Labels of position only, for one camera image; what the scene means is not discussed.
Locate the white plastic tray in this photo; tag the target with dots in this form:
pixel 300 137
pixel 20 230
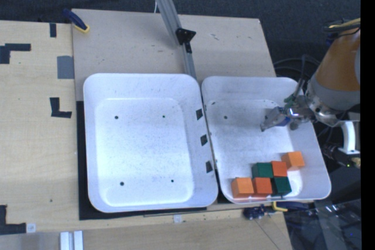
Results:
pixel 243 140
pixel 143 140

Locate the blue cube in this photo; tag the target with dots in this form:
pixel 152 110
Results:
pixel 283 121

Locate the green cube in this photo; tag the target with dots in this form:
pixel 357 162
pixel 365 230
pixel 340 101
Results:
pixel 263 170
pixel 282 185

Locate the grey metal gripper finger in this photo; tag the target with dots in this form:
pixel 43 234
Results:
pixel 271 120
pixel 294 125

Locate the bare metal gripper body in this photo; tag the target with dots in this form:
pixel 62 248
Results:
pixel 317 109

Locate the black cylinder on white bracket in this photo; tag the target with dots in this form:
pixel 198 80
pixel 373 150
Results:
pixel 350 137

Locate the orange cube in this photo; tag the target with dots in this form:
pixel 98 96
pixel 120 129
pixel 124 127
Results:
pixel 242 187
pixel 262 186
pixel 294 159
pixel 279 169

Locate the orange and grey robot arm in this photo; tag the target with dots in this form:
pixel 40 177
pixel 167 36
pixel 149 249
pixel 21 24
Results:
pixel 337 67

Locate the pale wood board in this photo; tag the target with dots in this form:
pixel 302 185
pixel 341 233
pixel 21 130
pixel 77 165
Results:
pixel 132 44

